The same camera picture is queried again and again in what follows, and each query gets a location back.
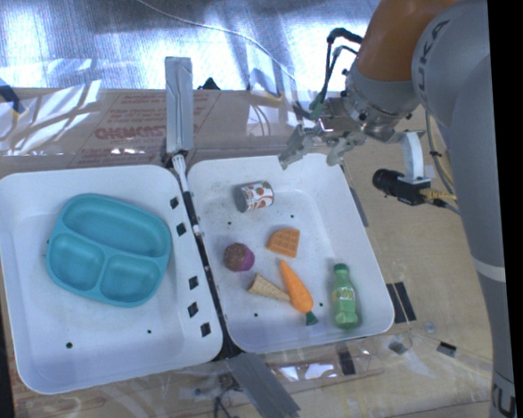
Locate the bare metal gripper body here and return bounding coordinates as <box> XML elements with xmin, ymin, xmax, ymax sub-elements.
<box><xmin>303</xmin><ymin>90</ymin><xmax>413</xmax><ymax>152</ymax></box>

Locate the small white and orange can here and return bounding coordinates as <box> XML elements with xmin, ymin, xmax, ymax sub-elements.
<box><xmin>233</xmin><ymin>180</ymin><xmax>276</xmax><ymax>215</ymax></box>

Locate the white plastic tray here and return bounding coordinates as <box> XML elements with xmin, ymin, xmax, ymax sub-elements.
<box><xmin>0</xmin><ymin>158</ymin><xmax>227</xmax><ymax>398</ymax></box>
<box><xmin>185</xmin><ymin>146</ymin><xmax>397</xmax><ymax>359</ymax></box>

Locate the orange toy waffle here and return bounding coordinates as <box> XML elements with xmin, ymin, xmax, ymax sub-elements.
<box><xmin>264</xmin><ymin>226</ymin><xmax>303</xmax><ymax>261</ymax></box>

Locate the brown and purple toy muffin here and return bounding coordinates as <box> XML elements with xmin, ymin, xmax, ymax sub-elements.
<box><xmin>222</xmin><ymin>241</ymin><xmax>257</xmax><ymax>273</ymax></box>

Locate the brown cardboard board, red print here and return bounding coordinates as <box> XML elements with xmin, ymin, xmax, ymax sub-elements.
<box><xmin>0</xmin><ymin>57</ymin><xmax>498</xmax><ymax>418</ymax></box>

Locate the orange toy carrot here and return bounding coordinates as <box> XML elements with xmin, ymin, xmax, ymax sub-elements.
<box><xmin>279</xmin><ymin>256</ymin><xmax>320</xmax><ymax>329</ymax></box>

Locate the beige toy ice cream cone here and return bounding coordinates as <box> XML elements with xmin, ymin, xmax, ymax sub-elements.
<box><xmin>246</xmin><ymin>270</ymin><xmax>292</xmax><ymax>307</ymax></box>

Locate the green plastic bottle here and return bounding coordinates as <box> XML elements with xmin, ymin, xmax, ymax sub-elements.
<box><xmin>328</xmin><ymin>261</ymin><xmax>361</xmax><ymax>332</ymax></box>

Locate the blue divided plate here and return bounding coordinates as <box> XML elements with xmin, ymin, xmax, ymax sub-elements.
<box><xmin>40</xmin><ymin>187</ymin><xmax>178</xmax><ymax>314</ymax></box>

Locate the black cylinder on white bracket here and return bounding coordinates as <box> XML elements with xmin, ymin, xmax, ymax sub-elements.
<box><xmin>369</xmin><ymin>128</ymin><xmax>437</xmax><ymax>209</ymax></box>

